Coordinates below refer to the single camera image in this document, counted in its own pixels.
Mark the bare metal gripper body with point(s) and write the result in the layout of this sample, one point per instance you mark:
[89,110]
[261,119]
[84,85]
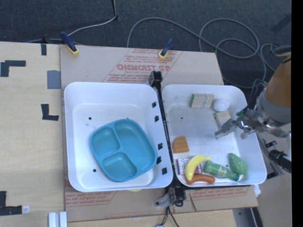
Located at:
[256,122]

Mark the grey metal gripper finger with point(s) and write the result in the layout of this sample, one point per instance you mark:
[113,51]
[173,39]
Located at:
[226,128]
[245,133]

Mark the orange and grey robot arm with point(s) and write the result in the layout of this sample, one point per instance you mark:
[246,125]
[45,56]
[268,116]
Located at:
[278,86]

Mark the small patterned packet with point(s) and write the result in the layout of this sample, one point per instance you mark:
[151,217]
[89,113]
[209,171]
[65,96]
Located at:
[222,117]

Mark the white egg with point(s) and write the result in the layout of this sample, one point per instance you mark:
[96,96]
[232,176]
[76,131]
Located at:
[221,105]

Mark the white plastic tray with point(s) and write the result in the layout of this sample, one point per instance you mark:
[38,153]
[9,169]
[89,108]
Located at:
[201,131]
[80,131]

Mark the green broccoli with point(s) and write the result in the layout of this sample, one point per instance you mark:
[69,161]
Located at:
[237,165]

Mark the green edged patterned packet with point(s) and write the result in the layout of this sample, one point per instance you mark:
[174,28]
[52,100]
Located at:
[202,100]

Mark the green bottle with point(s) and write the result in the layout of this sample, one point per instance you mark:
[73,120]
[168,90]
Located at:
[216,169]

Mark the orange biscuit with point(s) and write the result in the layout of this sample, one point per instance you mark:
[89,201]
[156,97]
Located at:
[180,145]

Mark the yellow banana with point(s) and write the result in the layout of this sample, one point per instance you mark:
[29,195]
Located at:
[191,167]

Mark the orange sausage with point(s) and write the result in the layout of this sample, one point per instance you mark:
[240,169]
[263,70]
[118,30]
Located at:
[201,179]

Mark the white printed carton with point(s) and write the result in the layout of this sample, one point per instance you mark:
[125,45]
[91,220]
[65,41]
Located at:
[181,165]

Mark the thin black rod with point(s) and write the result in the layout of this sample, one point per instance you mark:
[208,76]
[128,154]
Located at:
[164,119]

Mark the blue divided plate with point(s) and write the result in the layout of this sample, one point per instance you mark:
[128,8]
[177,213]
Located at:
[123,150]

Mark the brown cardboard board red print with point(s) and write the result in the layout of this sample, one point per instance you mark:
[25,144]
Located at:
[94,63]

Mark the black cylinder on white bracket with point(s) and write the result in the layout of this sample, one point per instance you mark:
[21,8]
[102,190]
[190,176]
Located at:
[281,160]

